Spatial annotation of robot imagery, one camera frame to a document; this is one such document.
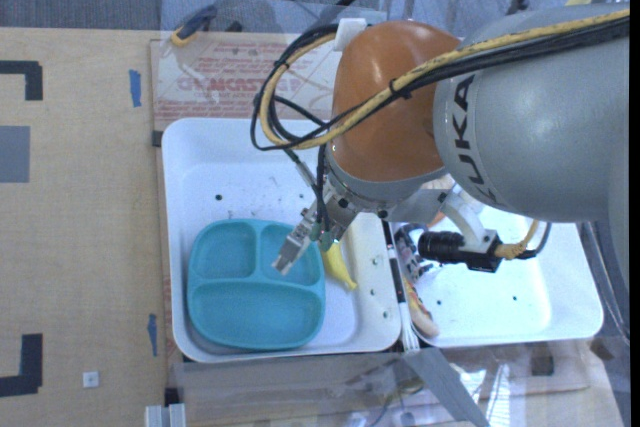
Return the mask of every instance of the blue divided plate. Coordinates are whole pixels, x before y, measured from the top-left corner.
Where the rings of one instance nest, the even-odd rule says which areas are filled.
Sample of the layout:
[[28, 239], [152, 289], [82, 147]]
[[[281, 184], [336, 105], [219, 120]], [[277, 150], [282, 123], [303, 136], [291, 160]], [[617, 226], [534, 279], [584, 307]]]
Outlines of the blue divided plate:
[[317, 245], [311, 244], [286, 276], [271, 266], [292, 228], [230, 219], [198, 234], [189, 259], [187, 307], [204, 338], [264, 351], [300, 347], [316, 336], [325, 310]]

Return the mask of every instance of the black connector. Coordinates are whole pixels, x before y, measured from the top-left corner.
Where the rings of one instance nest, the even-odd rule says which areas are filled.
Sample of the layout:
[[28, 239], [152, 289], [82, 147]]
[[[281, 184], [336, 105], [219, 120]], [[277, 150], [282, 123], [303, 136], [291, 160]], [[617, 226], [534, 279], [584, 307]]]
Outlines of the black connector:
[[461, 251], [464, 237], [459, 233], [427, 231], [418, 239], [418, 254], [426, 260], [435, 260], [442, 264], [464, 263], [472, 271], [496, 272], [502, 258], [495, 256], [494, 252], [501, 243], [496, 236], [486, 253]]

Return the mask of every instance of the orange object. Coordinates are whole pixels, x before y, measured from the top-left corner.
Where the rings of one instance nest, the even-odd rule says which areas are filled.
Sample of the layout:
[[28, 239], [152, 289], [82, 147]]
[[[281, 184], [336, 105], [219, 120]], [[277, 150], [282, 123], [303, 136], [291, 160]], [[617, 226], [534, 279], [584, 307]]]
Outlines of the orange object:
[[[333, 115], [340, 114], [389, 82], [460, 41], [414, 21], [384, 22], [366, 29], [345, 48], [336, 74]], [[338, 165], [356, 178], [386, 182], [413, 178], [443, 167], [433, 136], [436, 84], [399, 99], [332, 142]]]

